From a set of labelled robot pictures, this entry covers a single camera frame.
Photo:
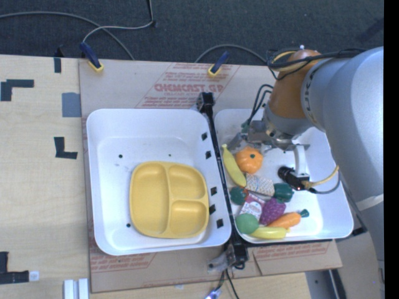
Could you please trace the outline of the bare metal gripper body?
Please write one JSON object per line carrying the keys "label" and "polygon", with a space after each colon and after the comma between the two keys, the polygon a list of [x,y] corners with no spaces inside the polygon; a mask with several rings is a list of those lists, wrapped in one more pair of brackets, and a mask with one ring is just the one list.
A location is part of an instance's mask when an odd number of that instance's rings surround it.
{"label": "bare metal gripper body", "polygon": [[284,151],[294,149],[293,141],[309,128],[307,120],[252,121],[248,129],[248,142],[271,145]]}

